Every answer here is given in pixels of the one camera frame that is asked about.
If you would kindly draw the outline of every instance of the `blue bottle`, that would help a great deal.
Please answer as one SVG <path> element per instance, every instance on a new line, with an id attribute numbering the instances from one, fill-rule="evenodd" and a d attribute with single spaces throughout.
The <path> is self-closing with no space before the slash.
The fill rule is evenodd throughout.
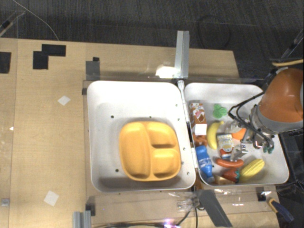
<path id="1" fill-rule="evenodd" d="M 195 148 L 196 156 L 199 162 L 199 170 L 206 182 L 213 182 L 214 177 L 212 175 L 212 162 L 207 153 L 207 148 L 205 145 L 201 145 Z"/>

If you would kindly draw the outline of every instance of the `bottle label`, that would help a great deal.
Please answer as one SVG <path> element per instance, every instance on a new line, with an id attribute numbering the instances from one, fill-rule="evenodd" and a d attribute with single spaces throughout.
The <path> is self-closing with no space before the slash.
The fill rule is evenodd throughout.
<path id="1" fill-rule="evenodd" d="M 210 158 L 204 158 L 199 160 L 199 168 L 204 168 L 207 165 L 212 165 Z"/>

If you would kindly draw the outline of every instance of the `orange plate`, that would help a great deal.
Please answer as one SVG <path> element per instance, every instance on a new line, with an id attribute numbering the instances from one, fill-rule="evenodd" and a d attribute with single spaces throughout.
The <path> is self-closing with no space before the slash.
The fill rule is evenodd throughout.
<path id="1" fill-rule="evenodd" d="M 126 175 L 137 181 L 162 181 L 181 169 L 175 131 L 159 122 L 126 124 L 119 135 L 119 153 Z"/>

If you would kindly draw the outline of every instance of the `toy hot dog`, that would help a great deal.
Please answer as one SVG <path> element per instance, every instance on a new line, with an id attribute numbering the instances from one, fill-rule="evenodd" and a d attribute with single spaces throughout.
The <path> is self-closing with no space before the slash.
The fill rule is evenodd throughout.
<path id="1" fill-rule="evenodd" d="M 228 168 L 231 168 L 231 167 L 238 168 L 238 167 L 241 167 L 244 165 L 244 161 L 241 159 L 231 162 L 231 161 L 223 160 L 221 158 L 217 158 L 215 163 L 222 167 L 228 167 Z"/>

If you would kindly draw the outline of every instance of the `wooden table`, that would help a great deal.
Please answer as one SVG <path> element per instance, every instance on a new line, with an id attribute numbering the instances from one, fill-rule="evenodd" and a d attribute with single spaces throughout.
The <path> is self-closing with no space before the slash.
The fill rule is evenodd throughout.
<path id="1" fill-rule="evenodd" d="M 42 44 L 66 45 L 66 56 L 49 57 L 48 70 L 33 70 L 33 51 Z M 10 198 L 9 207 L 0 207 L 0 228 L 71 228 L 73 212 L 84 211 L 86 203 L 86 61 L 99 57 L 101 74 L 138 75 L 173 66 L 175 49 L 0 38 L 0 51 L 12 53 L 10 73 L 0 75 L 0 198 Z M 233 52 L 191 49 L 190 75 L 237 78 Z M 58 102 L 64 95 L 70 98 L 65 106 Z M 59 195 L 54 206 L 44 202 L 48 191 Z M 265 202 L 249 200 L 254 208 L 238 212 L 229 211 L 232 204 L 222 205 L 235 227 L 278 227 Z M 213 227 L 204 211 L 199 223 Z M 183 228 L 194 224 L 191 214 Z"/>

